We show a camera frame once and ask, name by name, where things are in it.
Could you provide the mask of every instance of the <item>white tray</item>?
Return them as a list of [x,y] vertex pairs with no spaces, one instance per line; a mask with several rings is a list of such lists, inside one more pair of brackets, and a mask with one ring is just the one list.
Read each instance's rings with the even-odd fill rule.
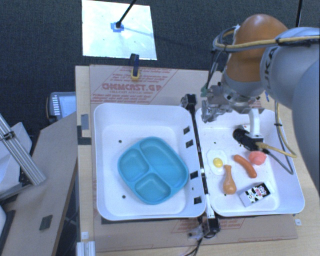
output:
[[[233,138],[233,131],[240,125],[249,125],[249,115],[238,114],[233,111],[218,116],[216,121],[204,123],[201,119],[201,109],[196,112],[196,122],[199,140],[202,151],[204,170],[207,178],[207,186],[210,193],[210,204],[215,212],[226,217],[235,216],[257,216],[274,214],[296,214],[303,210],[305,199],[300,187],[296,170],[294,175],[285,171],[273,158],[267,156],[266,161],[258,166],[254,165],[257,172],[256,178],[250,178],[245,169],[233,160],[233,156],[239,154],[248,159],[249,151]],[[275,123],[273,111],[264,110],[260,115],[260,133],[264,136],[264,142],[281,148]],[[241,191],[253,184],[268,182],[273,190],[272,195],[267,196],[262,201],[245,207],[237,193],[225,195],[223,192],[223,182],[225,175],[219,175],[209,166],[207,158],[209,151],[221,152],[226,156],[224,164],[232,166],[232,177],[236,184],[237,191]],[[275,151],[272,152],[285,165],[285,157]]]
[[[180,106],[104,103],[93,115],[97,209],[112,221],[158,218],[192,218],[206,207],[198,151],[191,115]],[[167,201],[142,202],[118,173],[118,159],[130,146],[147,137],[159,137],[182,158],[189,173],[186,185]],[[186,143],[193,145],[186,148]]]

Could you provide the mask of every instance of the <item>eraser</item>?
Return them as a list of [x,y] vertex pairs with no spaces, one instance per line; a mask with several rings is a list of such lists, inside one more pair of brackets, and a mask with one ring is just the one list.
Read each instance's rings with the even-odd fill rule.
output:
[[245,207],[251,206],[269,195],[271,195],[271,189],[265,183],[254,185],[239,193],[239,197]]

